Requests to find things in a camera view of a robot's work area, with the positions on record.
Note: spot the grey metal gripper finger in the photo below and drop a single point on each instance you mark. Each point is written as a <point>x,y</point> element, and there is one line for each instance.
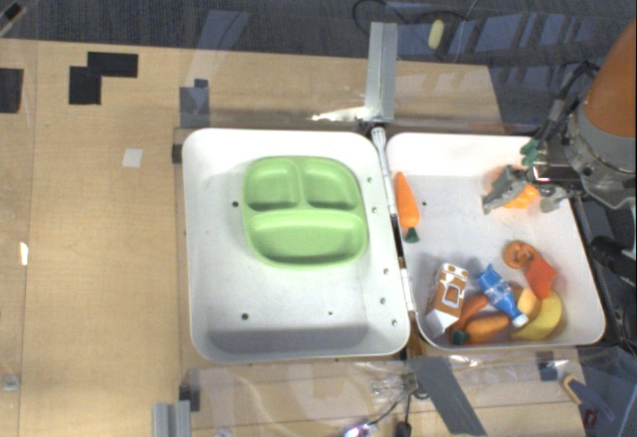
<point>502,188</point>
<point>553,201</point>

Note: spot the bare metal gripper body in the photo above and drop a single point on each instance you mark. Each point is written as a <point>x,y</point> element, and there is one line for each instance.
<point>597,178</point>

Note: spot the orange toy fruit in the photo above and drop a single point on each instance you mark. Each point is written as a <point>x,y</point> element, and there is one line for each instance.
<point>525,196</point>

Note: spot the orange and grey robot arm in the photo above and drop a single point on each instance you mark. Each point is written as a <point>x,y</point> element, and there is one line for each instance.
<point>614,91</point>

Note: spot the white plastic tray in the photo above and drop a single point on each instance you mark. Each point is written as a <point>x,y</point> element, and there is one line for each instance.
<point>458,236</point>
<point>298,315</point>

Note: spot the orange pizza slice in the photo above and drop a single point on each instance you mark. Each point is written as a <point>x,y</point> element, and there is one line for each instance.
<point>540,276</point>

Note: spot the orange carrot with green top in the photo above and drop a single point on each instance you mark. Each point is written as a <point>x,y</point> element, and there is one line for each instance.
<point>488,329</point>
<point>407,203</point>

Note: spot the pale orange bread piece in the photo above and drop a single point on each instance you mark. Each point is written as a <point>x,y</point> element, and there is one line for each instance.
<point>529,303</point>

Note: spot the blue and white bottle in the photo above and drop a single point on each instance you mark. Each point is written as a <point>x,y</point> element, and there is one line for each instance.
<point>499,294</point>

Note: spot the black and white thin rod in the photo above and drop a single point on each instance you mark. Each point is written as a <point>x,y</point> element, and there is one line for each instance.
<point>387,181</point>

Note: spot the yellow banana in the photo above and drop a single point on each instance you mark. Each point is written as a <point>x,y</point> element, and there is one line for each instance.
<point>545,323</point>

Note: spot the orange-brown sausage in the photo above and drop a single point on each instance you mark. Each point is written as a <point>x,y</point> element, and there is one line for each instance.
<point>472,310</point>

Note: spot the white and brown carton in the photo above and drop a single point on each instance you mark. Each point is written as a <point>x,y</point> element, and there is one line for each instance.
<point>445,300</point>

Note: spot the pale yellow oval object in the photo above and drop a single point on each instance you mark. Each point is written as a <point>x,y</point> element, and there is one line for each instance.
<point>436,33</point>

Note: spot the green divided plate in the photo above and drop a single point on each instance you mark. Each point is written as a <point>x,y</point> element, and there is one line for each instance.
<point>303,236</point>

